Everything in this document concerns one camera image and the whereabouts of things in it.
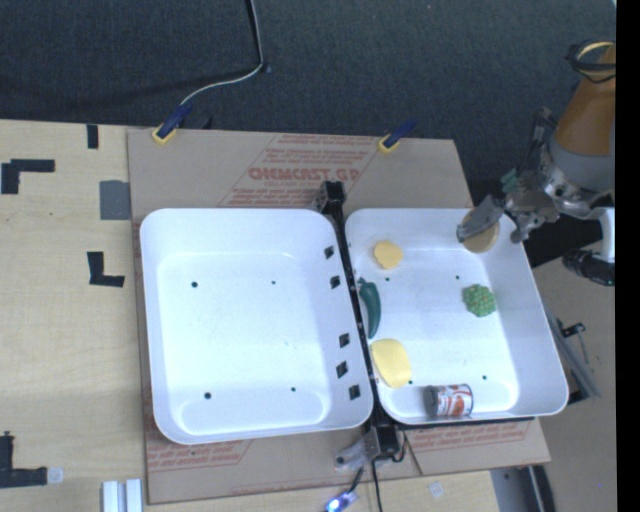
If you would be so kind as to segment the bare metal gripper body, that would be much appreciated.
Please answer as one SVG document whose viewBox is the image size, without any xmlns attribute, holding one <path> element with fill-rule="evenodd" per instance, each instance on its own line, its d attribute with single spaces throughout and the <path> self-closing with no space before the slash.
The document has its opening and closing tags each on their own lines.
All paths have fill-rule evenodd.
<svg viewBox="0 0 640 512">
<path fill-rule="evenodd" d="M 555 222 L 561 214 L 595 219 L 597 203 L 611 191 L 611 174 L 563 170 L 511 170 L 501 178 L 505 208 L 520 223 Z"/>
</svg>

